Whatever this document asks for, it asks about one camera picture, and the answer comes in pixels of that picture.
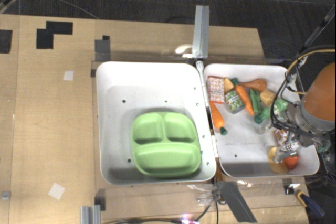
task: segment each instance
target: green can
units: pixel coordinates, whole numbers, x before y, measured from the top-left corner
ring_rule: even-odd
[[[225,103],[233,114],[245,107],[236,90],[232,90],[225,95]]]

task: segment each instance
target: green plate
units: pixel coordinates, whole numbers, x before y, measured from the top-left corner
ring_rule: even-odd
[[[138,116],[132,124],[132,152],[137,169],[153,177],[187,176],[201,164],[196,127],[180,113]]]

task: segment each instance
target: red tomato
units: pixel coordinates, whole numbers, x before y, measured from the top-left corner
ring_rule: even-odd
[[[299,155],[289,156],[283,159],[283,163],[288,170],[293,170],[296,167],[296,164],[299,160]]]

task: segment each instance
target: white paper piece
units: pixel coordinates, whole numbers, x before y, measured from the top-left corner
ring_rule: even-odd
[[[73,80],[74,71],[65,71],[63,80]]]
[[[65,191],[65,188],[63,188],[61,185],[54,183],[51,187],[48,195],[52,196],[52,198],[55,198],[57,200],[61,200],[61,197]]]

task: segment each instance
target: wooden tabletop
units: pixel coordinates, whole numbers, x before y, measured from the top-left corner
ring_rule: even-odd
[[[54,35],[53,49],[36,49],[36,31],[45,29],[46,21],[73,22],[73,33]],[[169,61],[179,57],[178,46],[192,44],[192,25],[0,15],[0,29],[13,31],[11,52],[0,54],[0,191],[11,192],[10,200],[0,200],[1,223],[79,223],[80,207],[92,206],[100,189],[115,206],[102,212],[103,223],[179,214],[181,205],[186,213],[204,210],[186,185],[170,193],[164,185],[108,185],[97,172],[94,146],[95,40],[110,36],[112,59]],[[264,54],[256,29],[210,27],[209,55],[246,61],[262,60]],[[73,80],[64,80],[66,71],[73,71]],[[295,180],[307,192],[303,179]],[[281,180],[276,182],[252,180],[255,188],[242,186],[258,222],[308,223],[305,209],[293,195],[284,195]],[[49,195],[54,183],[61,186],[55,197],[61,197]],[[149,188],[156,191],[154,206],[146,198]],[[219,209],[219,223],[236,223],[227,206]],[[215,222],[214,210],[202,223]]]

